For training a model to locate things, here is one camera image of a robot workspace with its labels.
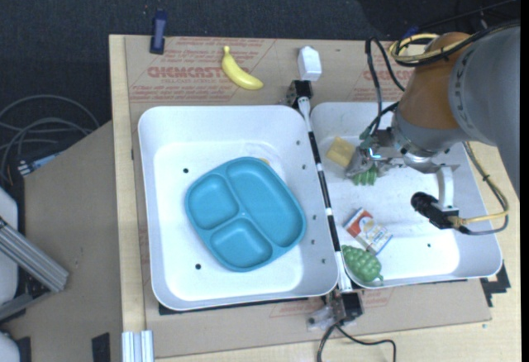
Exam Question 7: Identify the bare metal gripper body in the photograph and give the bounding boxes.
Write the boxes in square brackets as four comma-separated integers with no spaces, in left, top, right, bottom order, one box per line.
[362,130,440,175]

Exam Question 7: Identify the green ribbed toy vegetable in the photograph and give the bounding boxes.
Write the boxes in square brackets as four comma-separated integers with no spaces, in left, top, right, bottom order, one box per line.
[352,167,379,188]

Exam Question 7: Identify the yellow cheese wedge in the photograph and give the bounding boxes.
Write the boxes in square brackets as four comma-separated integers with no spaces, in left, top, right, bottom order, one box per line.
[325,136,357,166]

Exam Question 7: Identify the thin black and white rod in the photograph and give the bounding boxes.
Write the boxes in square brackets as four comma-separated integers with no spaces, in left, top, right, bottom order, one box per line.
[297,97,353,292]

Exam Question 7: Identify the orange white and blue packet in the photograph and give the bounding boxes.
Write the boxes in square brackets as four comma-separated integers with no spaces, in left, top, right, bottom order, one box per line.
[341,207,393,257]

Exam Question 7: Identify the white plastic tray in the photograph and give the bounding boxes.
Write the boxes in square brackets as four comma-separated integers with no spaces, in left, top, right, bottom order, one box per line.
[137,104,341,311]
[308,101,504,290]

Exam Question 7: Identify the green grapes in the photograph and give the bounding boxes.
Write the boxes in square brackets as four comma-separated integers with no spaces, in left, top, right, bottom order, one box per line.
[341,244,384,284]

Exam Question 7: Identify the small white carton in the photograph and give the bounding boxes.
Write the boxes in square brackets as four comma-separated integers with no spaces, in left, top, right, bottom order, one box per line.
[297,45,323,83]

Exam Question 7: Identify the blue divided plate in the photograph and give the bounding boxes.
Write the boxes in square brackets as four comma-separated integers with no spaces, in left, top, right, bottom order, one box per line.
[184,156,307,273]

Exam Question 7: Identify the yellow banana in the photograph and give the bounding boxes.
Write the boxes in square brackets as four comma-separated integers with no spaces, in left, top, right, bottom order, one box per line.
[221,45,265,91]

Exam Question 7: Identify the brown cardboard board, red print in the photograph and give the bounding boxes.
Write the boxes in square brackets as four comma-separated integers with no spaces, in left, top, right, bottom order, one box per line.
[123,36,493,360]

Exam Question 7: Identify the black cylinder on white bracket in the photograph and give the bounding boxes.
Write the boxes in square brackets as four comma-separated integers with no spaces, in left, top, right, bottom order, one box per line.
[410,164,460,231]

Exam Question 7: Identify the black block with thin wires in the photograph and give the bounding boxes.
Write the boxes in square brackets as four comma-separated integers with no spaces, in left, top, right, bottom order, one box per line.
[329,289,365,325]
[284,79,314,107]

